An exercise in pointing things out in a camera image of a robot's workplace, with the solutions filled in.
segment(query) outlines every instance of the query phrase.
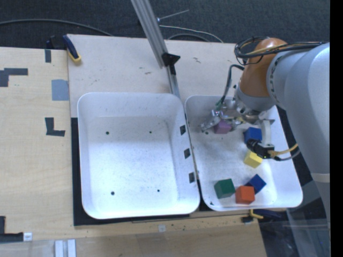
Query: cube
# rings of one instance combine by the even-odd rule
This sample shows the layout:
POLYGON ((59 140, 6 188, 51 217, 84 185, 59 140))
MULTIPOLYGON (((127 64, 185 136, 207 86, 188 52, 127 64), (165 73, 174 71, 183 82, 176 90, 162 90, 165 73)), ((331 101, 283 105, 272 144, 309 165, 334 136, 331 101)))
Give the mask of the cube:
POLYGON ((259 157, 256 153, 252 152, 248 149, 245 158, 243 160, 244 164, 247 164, 253 168, 257 168, 259 165, 261 165, 263 159, 259 157))
POLYGON ((249 205, 255 201, 255 192, 252 186, 240 186, 235 195, 236 203, 249 205))
POLYGON ((256 127, 249 127, 244 134, 244 143, 246 144, 249 139, 256 139, 262 141, 262 130, 256 127))
POLYGON ((214 129, 215 134, 226 134, 232 129, 232 126, 230 124, 226 123, 226 121, 220 120, 220 122, 217 123, 213 127, 213 129, 214 129))
POLYGON ((254 177, 252 177, 250 179, 249 182, 247 182, 245 185, 246 186, 251 186, 253 187, 255 194, 257 194, 258 192, 261 191, 261 189, 263 189, 263 187, 266 185, 267 183, 263 181, 263 179, 256 174, 254 177))
POLYGON ((214 185, 214 190, 218 199, 230 197, 236 191, 232 179, 225 179, 216 182, 214 185))

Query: yellow cube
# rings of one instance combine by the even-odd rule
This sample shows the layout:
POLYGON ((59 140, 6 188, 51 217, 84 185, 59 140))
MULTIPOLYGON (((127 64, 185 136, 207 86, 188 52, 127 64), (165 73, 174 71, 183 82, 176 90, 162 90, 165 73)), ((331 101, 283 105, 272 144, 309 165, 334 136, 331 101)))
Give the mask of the yellow cube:
POLYGON ((244 163, 253 168, 257 168, 262 163, 262 160, 263 159, 259 157, 256 153, 248 149, 247 154, 244 158, 244 163))

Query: yellow and blue clamp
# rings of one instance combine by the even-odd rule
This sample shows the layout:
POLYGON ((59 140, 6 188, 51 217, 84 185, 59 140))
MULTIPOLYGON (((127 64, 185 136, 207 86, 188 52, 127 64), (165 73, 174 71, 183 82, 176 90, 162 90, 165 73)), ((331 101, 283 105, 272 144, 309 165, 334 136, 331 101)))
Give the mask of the yellow and blue clamp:
POLYGON ((63 35, 63 42, 66 45, 66 48, 68 50, 68 55, 69 57, 75 62, 79 62, 81 61, 81 55, 78 54, 76 48, 74 47, 73 43, 71 42, 71 40, 69 39, 68 36, 63 35))

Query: orange cube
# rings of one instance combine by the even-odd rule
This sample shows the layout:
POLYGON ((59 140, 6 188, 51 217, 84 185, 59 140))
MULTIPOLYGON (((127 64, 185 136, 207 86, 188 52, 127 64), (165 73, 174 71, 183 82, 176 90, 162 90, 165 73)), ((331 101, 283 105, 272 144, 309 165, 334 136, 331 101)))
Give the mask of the orange cube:
POLYGON ((249 205, 255 201, 255 190, 252 186, 240 186, 236 189, 236 203, 249 205))

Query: white tray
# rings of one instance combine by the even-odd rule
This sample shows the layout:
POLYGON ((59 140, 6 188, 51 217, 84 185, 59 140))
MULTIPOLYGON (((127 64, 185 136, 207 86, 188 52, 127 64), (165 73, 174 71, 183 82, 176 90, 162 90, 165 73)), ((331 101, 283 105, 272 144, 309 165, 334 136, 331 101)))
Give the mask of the white tray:
POLYGON ((180 215, 197 209, 200 195, 180 99, 87 93, 77 109, 81 197, 89 216, 180 215))
MULTIPOLYGON (((227 134, 215 134, 213 128, 207 132, 201 131, 200 124, 210 115, 220 98, 221 96, 196 95, 185 102, 193 154, 205 203, 216 211, 298 206, 303 194, 292 160, 277 162, 264 159, 257 168, 243 162, 247 153, 243 132, 251 125, 240 125, 227 134), (255 201, 251 204, 236 204, 234 194, 228 198, 217 198, 214 190, 217 181, 231 178, 235 188, 238 188, 255 174, 266 182, 266 186, 255 195, 255 201)), ((271 125, 271 139, 275 150, 288 149, 277 108, 270 109, 265 118, 275 119, 271 125)))

